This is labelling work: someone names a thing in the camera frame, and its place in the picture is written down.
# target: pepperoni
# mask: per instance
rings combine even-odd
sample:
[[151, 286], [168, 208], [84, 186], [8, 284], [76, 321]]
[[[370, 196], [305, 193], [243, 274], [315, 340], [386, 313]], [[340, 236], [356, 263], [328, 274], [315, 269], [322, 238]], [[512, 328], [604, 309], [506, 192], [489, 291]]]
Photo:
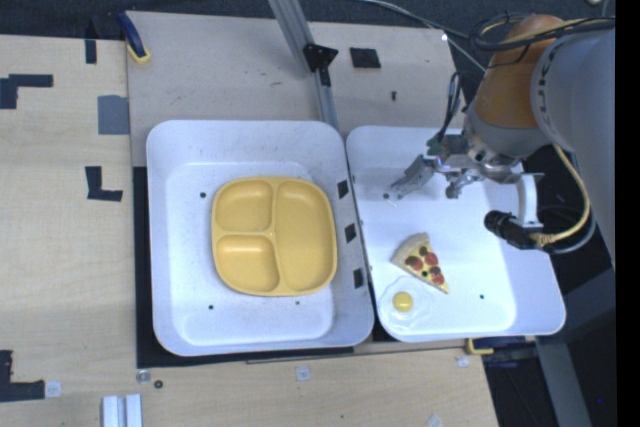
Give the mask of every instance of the pepperoni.
[[438, 257], [436, 256], [435, 253], [427, 253], [424, 256], [424, 261], [428, 264], [428, 265], [438, 265]]
[[404, 261], [405, 265], [411, 267], [414, 271], [421, 271], [423, 267], [422, 260], [417, 256], [410, 256]]

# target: toy pizza slice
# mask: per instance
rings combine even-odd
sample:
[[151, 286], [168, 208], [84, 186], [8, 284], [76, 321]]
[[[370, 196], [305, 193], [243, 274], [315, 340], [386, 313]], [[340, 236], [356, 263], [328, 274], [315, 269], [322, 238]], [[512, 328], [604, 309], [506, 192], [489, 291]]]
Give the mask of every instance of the toy pizza slice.
[[391, 262], [445, 294], [449, 293], [449, 285], [426, 233], [417, 233], [409, 237], [396, 249]]

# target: wooden table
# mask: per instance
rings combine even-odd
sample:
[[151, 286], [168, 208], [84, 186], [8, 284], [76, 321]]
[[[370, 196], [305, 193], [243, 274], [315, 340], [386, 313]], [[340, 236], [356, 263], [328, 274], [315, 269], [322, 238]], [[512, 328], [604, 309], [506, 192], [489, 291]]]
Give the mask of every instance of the wooden table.
[[[0, 425], [99, 425], [102, 397], [141, 394], [146, 427], [497, 426], [482, 360], [455, 346], [152, 368], [139, 383], [130, 139], [100, 134], [97, 107], [128, 95], [124, 44], [97, 41], [97, 56], [83, 40], [0, 37], [0, 78], [54, 78], [0, 109], [0, 350], [12, 382], [61, 390], [0, 403]], [[87, 198], [87, 166], [121, 201]]]

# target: white tray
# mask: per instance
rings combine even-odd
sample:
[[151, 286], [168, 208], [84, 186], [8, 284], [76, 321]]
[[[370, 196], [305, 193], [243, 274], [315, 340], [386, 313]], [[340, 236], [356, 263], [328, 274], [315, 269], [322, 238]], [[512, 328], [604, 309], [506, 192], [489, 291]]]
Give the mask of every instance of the white tray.
[[[401, 200], [383, 197], [389, 186], [437, 130], [365, 126], [347, 139], [356, 204], [380, 321], [405, 342], [482, 336], [543, 335], [558, 331], [565, 307], [549, 256], [518, 250], [484, 227], [490, 210], [517, 212], [513, 185], [489, 180], [447, 199], [446, 179], [436, 174]], [[426, 231], [439, 256], [449, 294], [423, 284], [390, 263], [409, 236]], [[410, 314], [400, 314], [393, 296], [414, 298]]]
[[[181, 356], [353, 346], [373, 327], [371, 296], [354, 272], [364, 252], [344, 142], [316, 121], [166, 121], [147, 139], [153, 326]], [[313, 181], [328, 196], [338, 270], [330, 286], [299, 297], [235, 292], [218, 277], [211, 249], [216, 190], [248, 176]]]

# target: yellow plate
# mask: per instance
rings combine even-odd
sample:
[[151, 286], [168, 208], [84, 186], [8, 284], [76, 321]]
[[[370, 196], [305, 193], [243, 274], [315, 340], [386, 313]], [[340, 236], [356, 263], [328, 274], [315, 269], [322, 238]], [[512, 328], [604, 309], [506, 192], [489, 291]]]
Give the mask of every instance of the yellow plate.
[[336, 273], [331, 204], [307, 180], [260, 176], [227, 182], [213, 201], [211, 236], [218, 275], [239, 292], [308, 294]]

